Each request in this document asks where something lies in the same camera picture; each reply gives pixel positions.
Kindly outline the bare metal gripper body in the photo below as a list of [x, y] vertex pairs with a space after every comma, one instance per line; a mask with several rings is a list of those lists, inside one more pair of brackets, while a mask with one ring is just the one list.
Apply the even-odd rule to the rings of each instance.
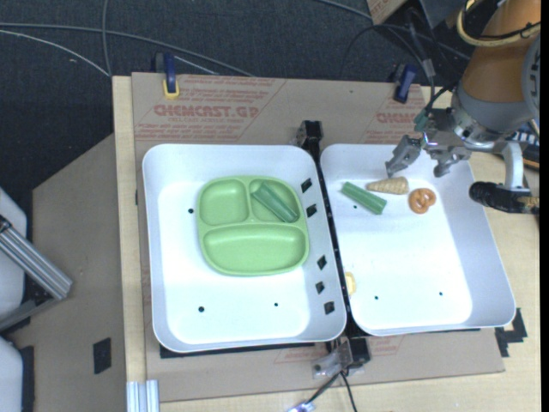
[[483, 148], [478, 123], [461, 109], [433, 109], [423, 127], [424, 149], [432, 154], [474, 151]]

